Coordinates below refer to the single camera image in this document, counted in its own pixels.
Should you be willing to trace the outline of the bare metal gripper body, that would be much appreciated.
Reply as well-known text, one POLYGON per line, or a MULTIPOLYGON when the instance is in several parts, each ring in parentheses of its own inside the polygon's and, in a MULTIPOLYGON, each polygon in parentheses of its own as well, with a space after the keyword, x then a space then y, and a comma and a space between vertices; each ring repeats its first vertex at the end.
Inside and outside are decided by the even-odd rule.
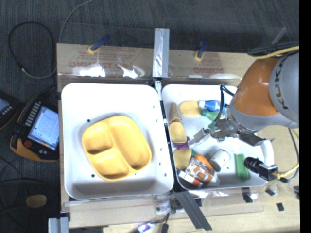
POLYGON ((233 118, 214 120, 210 123, 210 135, 214 139, 223 141, 226 137, 238 137, 243 127, 233 118))

